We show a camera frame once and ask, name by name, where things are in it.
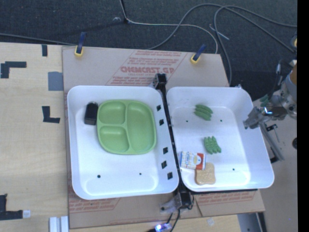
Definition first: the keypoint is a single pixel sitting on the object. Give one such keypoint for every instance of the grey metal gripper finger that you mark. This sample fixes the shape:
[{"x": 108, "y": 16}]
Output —
[
  {"x": 254, "y": 112},
  {"x": 252, "y": 124}
]

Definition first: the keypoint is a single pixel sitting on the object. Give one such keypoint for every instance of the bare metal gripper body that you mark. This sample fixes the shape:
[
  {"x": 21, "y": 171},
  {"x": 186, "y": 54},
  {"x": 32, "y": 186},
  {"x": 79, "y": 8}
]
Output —
[{"x": 281, "y": 106}]

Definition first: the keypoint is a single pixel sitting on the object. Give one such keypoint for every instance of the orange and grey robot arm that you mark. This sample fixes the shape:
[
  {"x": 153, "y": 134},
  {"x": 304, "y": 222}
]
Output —
[{"x": 290, "y": 86}]

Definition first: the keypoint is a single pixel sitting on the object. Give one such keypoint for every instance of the white plastic tray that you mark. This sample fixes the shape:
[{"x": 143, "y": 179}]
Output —
[
  {"x": 241, "y": 149},
  {"x": 120, "y": 178}
]

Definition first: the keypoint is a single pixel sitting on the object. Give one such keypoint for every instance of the green pea pods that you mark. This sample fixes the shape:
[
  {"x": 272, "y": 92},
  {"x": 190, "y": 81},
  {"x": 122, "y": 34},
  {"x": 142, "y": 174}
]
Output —
[
  {"x": 212, "y": 145},
  {"x": 203, "y": 112}
]

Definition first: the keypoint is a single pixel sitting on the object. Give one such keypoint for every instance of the tan bread slice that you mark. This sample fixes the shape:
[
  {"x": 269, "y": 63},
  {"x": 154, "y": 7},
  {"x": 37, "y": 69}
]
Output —
[{"x": 205, "y": 175}]

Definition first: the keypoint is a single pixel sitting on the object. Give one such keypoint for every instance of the white and red carton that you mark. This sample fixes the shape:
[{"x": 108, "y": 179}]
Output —
[{"x": 192, "y": 160}]

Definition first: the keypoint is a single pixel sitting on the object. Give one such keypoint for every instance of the green divided plate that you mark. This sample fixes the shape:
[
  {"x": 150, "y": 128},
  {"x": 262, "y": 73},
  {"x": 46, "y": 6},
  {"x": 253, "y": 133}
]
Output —
[{"x": 140, "y": 127}]

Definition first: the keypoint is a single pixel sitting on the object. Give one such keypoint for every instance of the small black bottle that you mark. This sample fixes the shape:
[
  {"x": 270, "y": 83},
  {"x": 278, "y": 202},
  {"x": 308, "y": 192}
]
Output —
[{"x": 90, "y": 115}]

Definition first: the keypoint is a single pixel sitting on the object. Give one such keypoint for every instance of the brown cardboard board red print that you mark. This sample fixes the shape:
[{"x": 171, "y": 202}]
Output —
[{"x": 96, "y": 66}]

